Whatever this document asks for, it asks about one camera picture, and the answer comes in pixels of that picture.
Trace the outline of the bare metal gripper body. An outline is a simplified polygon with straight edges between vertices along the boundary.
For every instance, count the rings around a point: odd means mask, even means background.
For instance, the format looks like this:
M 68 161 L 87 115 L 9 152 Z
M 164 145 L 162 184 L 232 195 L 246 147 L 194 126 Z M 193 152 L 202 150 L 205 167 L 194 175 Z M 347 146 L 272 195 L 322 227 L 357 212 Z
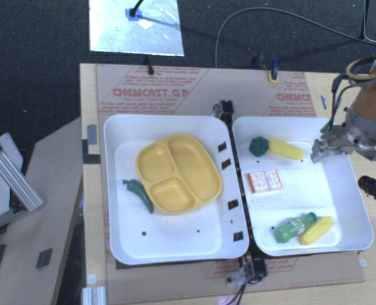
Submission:
M 376 158 L 376 143 L 351 127 L 333 127 L 325 139 L 326 155 L 356 152 L 365 158 Z

